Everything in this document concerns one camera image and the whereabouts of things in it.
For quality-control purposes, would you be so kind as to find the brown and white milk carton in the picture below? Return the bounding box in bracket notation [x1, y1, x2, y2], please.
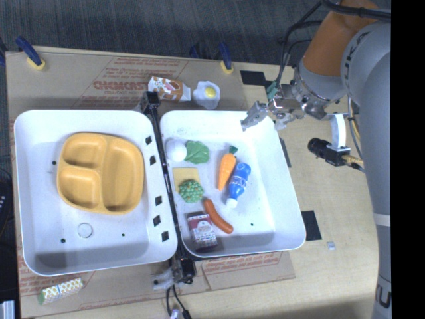
[147, 76, 192, 103]

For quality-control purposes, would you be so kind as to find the blue and white bottle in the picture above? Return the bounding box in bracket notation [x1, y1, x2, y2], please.
[226, 162, 252, 209]

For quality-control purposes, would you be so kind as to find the white fried egg toy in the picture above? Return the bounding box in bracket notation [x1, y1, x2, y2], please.
[193, 80, 221, 110]

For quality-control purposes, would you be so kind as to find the orange divided plate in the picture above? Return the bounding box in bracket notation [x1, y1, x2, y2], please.
[56, 131, 145, 216]

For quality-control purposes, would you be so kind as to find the white plastic tray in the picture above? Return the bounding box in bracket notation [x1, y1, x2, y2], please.
[159, 110, 307, 259]
[13, 109, 179, 277]

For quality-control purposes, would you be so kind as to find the brown cardboard board red print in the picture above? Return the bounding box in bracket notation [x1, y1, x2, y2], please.
[4, 51, 296, 315]

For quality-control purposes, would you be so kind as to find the orange carrot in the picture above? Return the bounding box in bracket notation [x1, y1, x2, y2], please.
[217, 145, 239, 192]

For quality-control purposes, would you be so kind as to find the yellow cheese slice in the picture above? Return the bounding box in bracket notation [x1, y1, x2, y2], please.
[172, 167, 201, 192]

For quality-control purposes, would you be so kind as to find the green peas toy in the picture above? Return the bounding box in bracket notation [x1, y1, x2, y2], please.
[178, 178, 205, 204]

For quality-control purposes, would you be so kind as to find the thin black rod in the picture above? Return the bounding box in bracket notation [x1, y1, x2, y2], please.
[149, 101, 187, 268]

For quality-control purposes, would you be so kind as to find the orange sausage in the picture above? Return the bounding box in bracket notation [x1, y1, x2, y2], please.
[203, 197, 234, 235]

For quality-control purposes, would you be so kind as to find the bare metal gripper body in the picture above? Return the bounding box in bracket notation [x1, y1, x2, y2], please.
[267, 83, 331, 120]

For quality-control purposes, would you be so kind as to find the dark red carton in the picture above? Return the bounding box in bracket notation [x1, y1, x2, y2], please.
[186, 211, 219, 253]

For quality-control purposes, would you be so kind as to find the black block with wires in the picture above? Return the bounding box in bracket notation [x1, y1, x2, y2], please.
[138, 90, 161, 114]
[169, 257, 197, 284]

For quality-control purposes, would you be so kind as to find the black cylinder on white bracket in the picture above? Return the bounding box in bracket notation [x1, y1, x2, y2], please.
[307, 113, 351, 167]

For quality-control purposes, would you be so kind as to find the green lettuce leaf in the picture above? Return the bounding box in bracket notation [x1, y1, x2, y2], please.
[183, 140, 211, 165]

